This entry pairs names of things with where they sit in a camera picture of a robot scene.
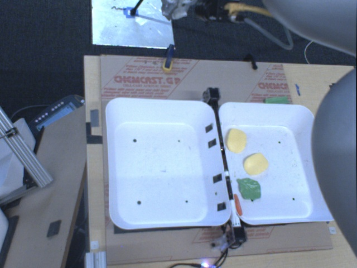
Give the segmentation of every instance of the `cardboard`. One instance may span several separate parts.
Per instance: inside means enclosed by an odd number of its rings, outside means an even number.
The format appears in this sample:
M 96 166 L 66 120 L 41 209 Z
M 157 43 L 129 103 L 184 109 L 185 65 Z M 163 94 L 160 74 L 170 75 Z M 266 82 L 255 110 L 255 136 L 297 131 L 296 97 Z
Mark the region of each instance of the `cardboard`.
M 105 135 L 105 106 L 115 97 L 200 100 L 208 87 L 219 87 L 220 104 L 263 102 L 264 98 L 286 96 L 290 91 L 281 64 L 174 59 L 173 69 L 164 73 L 163 59 L 102 56 L 102 128 L 107 264 L 126 264 L 218 257 L 211 247 L 222 235 L 220 227 L 124 231 L 114 227 L 108 213 L 108 165 Z M 248 227 L 248 240 L 229 255 L 331 249 L 326 223 L 294 223 Z

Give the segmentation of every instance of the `yellow round object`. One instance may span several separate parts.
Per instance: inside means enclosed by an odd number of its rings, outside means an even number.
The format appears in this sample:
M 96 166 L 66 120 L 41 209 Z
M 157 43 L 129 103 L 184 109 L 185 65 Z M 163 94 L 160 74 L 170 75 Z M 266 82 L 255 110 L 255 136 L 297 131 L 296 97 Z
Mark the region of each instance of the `yellow round object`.
M 268 167 L 269 162 L 262 153 L 252 154 L 244 160 L 244 169 L 250 176 L 259 175 Z
M 247 144 L 246 134 L 239 129 L 229 130 L 226 140 L 228 150 L 233 153 L 241 153 Z

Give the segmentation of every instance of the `yellow object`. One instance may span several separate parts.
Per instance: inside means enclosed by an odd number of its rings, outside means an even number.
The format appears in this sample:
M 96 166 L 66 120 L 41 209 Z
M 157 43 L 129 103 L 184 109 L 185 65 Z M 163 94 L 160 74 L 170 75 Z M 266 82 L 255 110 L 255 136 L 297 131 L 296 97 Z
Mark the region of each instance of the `yellow object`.
M 247 5 L 244 3 L 227 3 L 224 6 L 224 9 L 229 11 L 230 16 L 237 15 L 239 12 L 254 12 L 268 17 L 273 17 L 270 12 L 264 8 Z
M 168 68 L 165 67 L 165 64 L 166 64 L 166 59 L 164 59 L 164 61 L 163 61 L 162 70 L 163 70 L 165 73 L 169 73 L 169 72 L 172 70 L 173 61 L 170 62 L 170 66 L 169 66 Z
M 268 167 L 269 162 L 262 153 L 252 154 L 244 161 L 244 169 L 250 176 L 259 175 Z
M 247 144 L 246 134 L 239 129 L 231 129 L 227 135 L 227 148 L 233 153 L 241 153 Z

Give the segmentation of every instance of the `electronic device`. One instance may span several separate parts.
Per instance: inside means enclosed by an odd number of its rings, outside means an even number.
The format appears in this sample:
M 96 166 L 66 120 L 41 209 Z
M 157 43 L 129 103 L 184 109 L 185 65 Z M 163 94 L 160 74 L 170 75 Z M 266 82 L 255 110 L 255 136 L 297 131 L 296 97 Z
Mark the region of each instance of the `electronic device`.
M 32 134 L 36 137 L 43 127 L 47 127 L 58 119 L 83 106 L 84 98 L 79 95 L 69 95 L 51 104 L 38 114 L 29 124 Z

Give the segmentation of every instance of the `green object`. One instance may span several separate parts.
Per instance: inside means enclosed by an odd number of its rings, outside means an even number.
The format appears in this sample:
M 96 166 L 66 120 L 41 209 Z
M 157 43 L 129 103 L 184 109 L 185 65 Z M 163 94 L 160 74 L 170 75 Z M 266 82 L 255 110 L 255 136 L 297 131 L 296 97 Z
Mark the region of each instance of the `green object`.
M 264 100 L 264 103 L 289 104 L 289 100 L 287 96 L 269 97 Z
M 260 193 L 260 184 L 250 178 L 237 179 L 238 188 L 244 199 L 259 199 L 262 194 Z

